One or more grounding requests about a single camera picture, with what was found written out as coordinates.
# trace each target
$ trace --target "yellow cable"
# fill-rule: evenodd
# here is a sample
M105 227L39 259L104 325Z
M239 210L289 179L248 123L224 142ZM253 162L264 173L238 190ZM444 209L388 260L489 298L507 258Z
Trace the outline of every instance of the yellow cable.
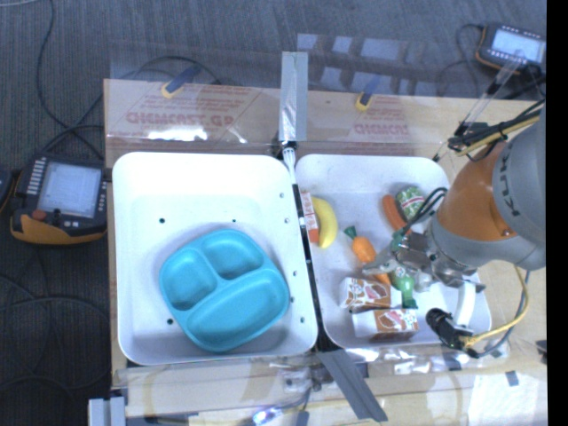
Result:
M466 148L464 148L463 150L458 152L457 155L458 156L464 156L465 154L468 154L468 153L472 152L473 150L476 150L477 148L479 148L481 146L485 146L485 145L489 144L490 142L493 142L494 140L501 138L503 134L509 134L510 132L520 130L521 128L524 128L525 126L528 126L530 124L537 122L539 120L539 118L540 117L538 115L536 115L533 118L529 118L529 119L524 120L520 123L517 123L516 125L513 125L513 126L507 128L506 130L503 130L502 132L496 132L496 133L492 134L491 136L487 136L486 138L479 140L475 144L467 146Z
M497 327L493 330L486 331L485 333L480 333L479 335L461 336L460 339L463 342L463 348L464 349L468 349L469 347L473 346L474 344L478 343L479 341L487 339L488 337L491 337L493 335L497 335L499 333L502 333L503 331L507 331L511 327L514 327L518 322L520 322L523 319L523 317L526 315L526 312L527 312L528 307L529 307L529 291L528 291L528 288L526 286L525 280L523 279L523 274L521 273L521 271L519 270L519 268L516 265L515 265L515 270L517 271L517 276L518 276L519 280L521 281L521 286L523 287L523 294L525 295L525 304L523 305L523 310L511 322L509 322L505 325Z

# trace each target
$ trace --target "green can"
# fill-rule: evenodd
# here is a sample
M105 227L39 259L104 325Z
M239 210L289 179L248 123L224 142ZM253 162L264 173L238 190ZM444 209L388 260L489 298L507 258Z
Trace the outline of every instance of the green can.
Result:
M395 198L406 221L414 218L416 212L424 203L424 196L418 186L407 186L398 192Z

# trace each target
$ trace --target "device screen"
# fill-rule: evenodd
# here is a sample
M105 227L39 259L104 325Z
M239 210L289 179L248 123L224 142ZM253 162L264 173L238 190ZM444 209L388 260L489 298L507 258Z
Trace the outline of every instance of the device screen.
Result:
M50 162L37 207L44 211L59 209L65 215L93 218L100 177L98 169Z
M545 46L546 43L542 40L528 38L498 28L495 31L492 48L496 51L524 57L529 61L540 63Z

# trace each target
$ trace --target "white tray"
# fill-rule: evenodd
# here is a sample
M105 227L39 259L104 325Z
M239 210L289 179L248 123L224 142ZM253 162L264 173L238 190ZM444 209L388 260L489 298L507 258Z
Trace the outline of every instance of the white tray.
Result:
M118 342L140 365L287 356L317 338L304 248L288 171L274 158L235 154L131 153L113 169ZM259 337L217 354L171 320L158 282L166 258L204 233L247 233L279 267L286 314Z
M370 343L366 338L355 336L351 315L339 307L339 283L358 267L351 241L343 229L355 225L358 234L367 236L379 252L390 243L392 235L382 211L382 197L387 193L395 194L408 184L418 185L425 194L437 187L448 187L442 168L432 160L418 157L308 154L296 165L296 180L302 191L330 202L340 227L330 247L322 249L311 244L322 320L329 338L344 348L439 343L426 323L425 315L433 307L454 313L458 299L456 288L436 283L429 292L414 292L419 331L409 341ZM421 225L414 229L423 231ZM478 281L477 275L471 280ZM469 325L476 332L486 331L491 326L483 292L476 295Z

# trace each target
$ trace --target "blue plate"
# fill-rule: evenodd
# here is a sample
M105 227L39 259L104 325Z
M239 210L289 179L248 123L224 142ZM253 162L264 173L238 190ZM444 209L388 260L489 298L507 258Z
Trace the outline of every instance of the blue plate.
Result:
M289 305L288 284L247 234L222 229L178 249L160 289L177 323L206 351L225 352L264 333Z

